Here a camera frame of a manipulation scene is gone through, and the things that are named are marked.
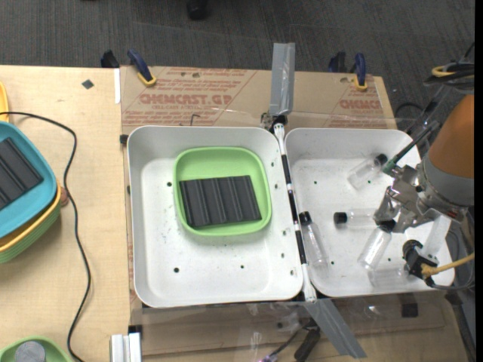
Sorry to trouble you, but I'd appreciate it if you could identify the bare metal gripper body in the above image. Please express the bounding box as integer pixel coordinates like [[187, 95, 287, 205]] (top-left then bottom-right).
[[389, 163, 469, 224]]

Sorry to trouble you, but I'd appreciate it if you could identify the clear plastic bottle black cap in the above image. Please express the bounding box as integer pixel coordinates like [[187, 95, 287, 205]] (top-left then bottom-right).
[[346, 153, 389, 191], [356, 219, 397, 272], [333, 209, 379, 228], [298, 210, 331, 269]]

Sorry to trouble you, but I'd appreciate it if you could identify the white plastic tray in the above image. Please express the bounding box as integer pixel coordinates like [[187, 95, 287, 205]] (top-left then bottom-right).
[[127, 125, 305, 309], [283, 127, 457, 299]]

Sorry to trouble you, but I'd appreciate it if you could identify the thin black and white rod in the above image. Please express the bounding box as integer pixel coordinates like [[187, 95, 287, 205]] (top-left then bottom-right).
[[272, 123, 318, 303]]

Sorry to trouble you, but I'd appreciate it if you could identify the black ribbed pad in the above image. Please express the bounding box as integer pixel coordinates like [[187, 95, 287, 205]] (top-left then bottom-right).
[[178, 175, 263, 229], [0, 137, 45, 211]]

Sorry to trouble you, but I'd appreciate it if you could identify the green plate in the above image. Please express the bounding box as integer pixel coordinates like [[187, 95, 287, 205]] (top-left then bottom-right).
[[173, 146, 273, 238], [0, 335, 73, 362], [0, 201, 62, 265]]

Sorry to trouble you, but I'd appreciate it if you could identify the brown cardboard board red print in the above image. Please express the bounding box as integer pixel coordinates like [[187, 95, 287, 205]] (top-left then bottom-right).
[[119, 65, 456, 356]]

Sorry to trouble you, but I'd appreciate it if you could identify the yellow plate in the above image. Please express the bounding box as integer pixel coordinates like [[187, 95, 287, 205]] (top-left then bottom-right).
[[0, 181, 63, 254], [0, 81, 10, 124]]

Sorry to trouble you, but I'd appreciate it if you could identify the blue plate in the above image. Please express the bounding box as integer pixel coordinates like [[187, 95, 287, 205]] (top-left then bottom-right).
[[0, 121, 59, 240]]

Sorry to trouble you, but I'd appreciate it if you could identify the grey cylinder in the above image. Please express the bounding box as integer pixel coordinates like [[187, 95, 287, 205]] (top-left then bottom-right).
[[14, 340, 48, 362]]

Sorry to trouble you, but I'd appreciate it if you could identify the black cylinder on white bracket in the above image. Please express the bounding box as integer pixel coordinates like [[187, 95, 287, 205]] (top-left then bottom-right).
[[401, 215, 453, 279]]

